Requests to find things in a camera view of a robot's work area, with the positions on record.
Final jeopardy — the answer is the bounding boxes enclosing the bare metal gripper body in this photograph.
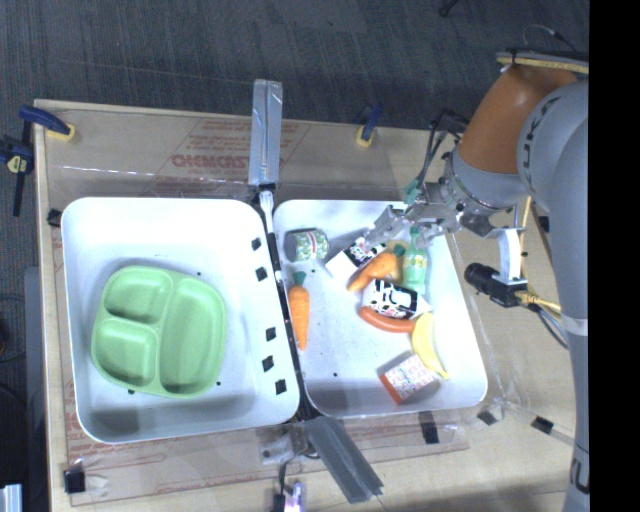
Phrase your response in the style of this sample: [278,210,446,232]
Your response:
[403,177,464,232]

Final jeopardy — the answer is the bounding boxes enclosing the green plastic bottle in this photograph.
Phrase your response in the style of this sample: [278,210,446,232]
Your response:
[401,225,430,297]

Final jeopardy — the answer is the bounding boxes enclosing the orange carrot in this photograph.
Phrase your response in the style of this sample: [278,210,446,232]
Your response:
[346,243,407,294]
[286,270,312,352]

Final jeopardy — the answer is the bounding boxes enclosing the white carton black print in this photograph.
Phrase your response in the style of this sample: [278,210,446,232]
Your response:
[324,238,387,279]
[361,278,433,322]

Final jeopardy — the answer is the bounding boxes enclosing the green and white can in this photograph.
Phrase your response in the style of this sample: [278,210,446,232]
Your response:
[284,227,331,263]

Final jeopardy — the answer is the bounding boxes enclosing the brown cardboard board red print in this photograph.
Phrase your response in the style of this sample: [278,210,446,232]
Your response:
[43,108,474,507]

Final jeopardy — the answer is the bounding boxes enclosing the red sausage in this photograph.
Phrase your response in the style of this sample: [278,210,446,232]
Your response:
[358,305,418,335]

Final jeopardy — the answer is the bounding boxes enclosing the yellow banana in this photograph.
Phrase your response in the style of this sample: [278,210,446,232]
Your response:
[410,310,451,381]

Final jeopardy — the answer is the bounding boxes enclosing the orange and white packet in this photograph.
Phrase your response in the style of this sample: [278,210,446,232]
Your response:
[378,351,442,406]

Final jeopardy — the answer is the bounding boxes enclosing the white plastic tray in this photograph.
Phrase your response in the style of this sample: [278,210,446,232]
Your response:
[272,198,490,420]
[59,195,302,446]

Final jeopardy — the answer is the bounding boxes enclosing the green divided plate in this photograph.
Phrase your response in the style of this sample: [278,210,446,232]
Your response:
[90,264,229,400]

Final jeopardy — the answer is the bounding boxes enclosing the black cylinder on white bracket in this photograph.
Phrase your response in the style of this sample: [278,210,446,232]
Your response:
[463,227,529,308]

